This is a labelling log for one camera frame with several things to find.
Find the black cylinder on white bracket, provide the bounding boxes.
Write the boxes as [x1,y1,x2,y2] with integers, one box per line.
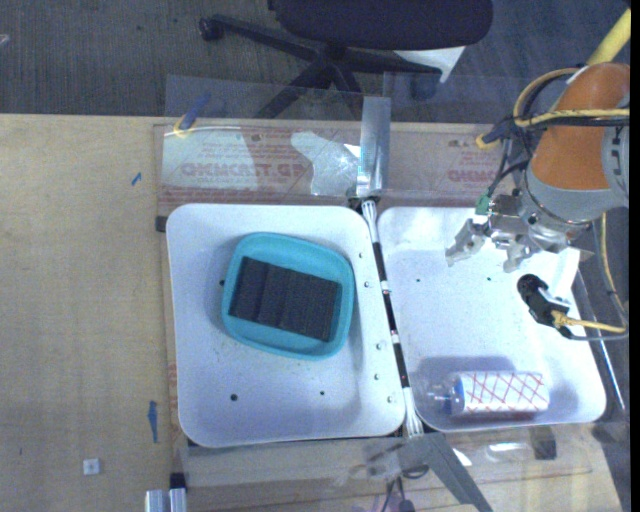
[516,247,581,327]

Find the thin black and white rod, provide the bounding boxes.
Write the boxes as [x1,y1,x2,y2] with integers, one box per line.
[360,198,425,439]

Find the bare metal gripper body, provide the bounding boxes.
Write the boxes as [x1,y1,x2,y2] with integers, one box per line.
[486,193,590,254]

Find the white plastic tray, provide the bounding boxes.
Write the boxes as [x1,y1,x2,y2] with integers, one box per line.
[377,205,608,434]
[164,202,407,449]

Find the black office chair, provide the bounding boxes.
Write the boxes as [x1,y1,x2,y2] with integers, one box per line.
[198,0,494,119]

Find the brown cardboard board red print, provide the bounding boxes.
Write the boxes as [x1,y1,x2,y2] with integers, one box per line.
[152,122,596,489]

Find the blue plate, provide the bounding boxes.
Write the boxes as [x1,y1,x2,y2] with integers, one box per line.
[220,231,357,362]

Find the clear bottle red lattice label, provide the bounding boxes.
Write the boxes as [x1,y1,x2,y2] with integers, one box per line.
[424,370,551,418]

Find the dark grey rectangular block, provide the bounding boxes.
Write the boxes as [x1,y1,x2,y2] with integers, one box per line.
[228,255,344,344]

